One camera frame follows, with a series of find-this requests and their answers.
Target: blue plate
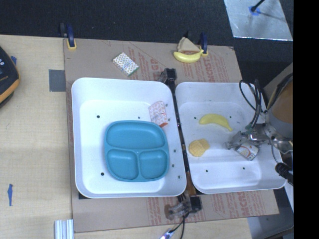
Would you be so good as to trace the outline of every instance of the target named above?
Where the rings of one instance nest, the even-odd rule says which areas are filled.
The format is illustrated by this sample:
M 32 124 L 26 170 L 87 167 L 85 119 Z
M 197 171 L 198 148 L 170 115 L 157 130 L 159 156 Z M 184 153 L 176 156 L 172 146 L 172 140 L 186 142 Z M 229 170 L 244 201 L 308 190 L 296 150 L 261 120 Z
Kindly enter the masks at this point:
M 109 172 L 121 181 L 154 181 L 167 174 L 167 138 L 153 122 L 120 120 L 111 123 L 104 136 Z

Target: black surface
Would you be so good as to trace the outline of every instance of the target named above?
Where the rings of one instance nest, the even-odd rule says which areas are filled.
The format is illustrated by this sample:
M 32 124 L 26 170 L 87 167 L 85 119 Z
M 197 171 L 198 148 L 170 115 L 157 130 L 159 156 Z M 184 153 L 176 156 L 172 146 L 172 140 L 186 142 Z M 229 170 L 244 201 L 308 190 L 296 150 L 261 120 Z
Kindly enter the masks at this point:
M 294 33 L 294 0 L 280 0 Z M 75 38 L 233 46 L 243 79 L 261 87 L 293 62 L 293 42 L 234 38 L 224 0 L 0 0 L 0 34 L 59 36 L 70 23 Z

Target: wooden table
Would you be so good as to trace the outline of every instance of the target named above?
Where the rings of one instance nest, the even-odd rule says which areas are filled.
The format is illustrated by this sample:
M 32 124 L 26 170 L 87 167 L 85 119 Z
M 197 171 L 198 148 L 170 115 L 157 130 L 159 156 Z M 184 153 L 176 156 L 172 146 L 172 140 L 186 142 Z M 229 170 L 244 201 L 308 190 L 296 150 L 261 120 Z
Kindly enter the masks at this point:
M 21 83 L 0 109 L 0 238 L 54 238 L 72 219 L 65 92 L 50 92 L 49 70 L 64 70 L 63 39 L 0 35 L 17 58 Z M 12 184 L 12 206 L 8 188 Z M 75 234 L 76 239 L 158 239 L 170 225 Z M 173 238 L 179 238 L 178 230 Z M 246 218 L 189 223 L 184 239 L 250 239 Z

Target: round yellow food item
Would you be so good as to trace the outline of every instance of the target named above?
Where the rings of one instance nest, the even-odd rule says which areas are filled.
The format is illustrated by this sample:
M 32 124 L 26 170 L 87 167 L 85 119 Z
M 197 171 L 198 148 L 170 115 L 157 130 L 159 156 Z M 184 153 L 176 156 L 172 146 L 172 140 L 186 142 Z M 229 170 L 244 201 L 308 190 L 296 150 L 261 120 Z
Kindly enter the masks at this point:
M 229 126 L 228 120 L 223 115 L 206 114 L 199 120 L 199 124 L 209 124 L 209 123 L 215 123 L 215 124 L 221 125 L 227 128 L 229 131 L 233 130 Z
M 209 149 L 209 144 L 205 139 L 195 140 L 189 144 L 189 153 L 195 157 L 200 157 Z

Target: yellow banana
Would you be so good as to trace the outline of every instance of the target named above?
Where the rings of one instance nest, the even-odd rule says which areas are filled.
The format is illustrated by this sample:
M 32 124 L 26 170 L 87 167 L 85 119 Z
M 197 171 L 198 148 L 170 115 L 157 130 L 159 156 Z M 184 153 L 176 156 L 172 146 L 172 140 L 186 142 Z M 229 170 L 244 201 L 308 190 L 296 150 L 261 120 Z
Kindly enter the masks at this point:
M 219 114 L 206 114 L 199 120 L 199 124 L 209 124 L 209 123 L 219 124 L 227 128 L 229 131 L 233 130 L 229 126 L 228 120 L 224 116 Z
M 193 63 L 193 62 L 196 62 L 198 59 L 200 59 L 203 52 L 204 50 L 201 49 L 199 52 L 190 54 L 190 55 L 184 54 L 178 51 L 175 51 L 173 54 L 174 54 L 174 57 L 180 62 Z

